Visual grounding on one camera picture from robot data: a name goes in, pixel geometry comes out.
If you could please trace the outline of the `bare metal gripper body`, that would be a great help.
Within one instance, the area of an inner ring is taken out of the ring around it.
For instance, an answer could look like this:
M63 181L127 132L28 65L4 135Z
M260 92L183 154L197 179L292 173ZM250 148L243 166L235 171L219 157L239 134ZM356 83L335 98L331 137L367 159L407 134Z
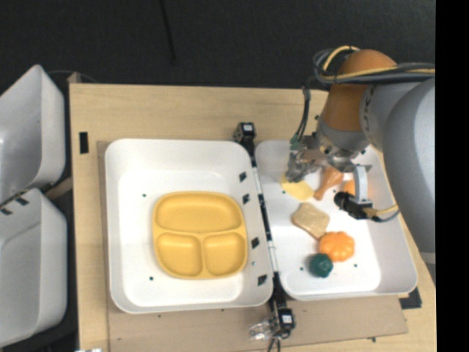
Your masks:
M351 151L334 144L327 137L292 137L289 142L289 160L286 179L291 183L302 181L306 175L321 167L332 166L339 172L352 172L352 162L362 150Z

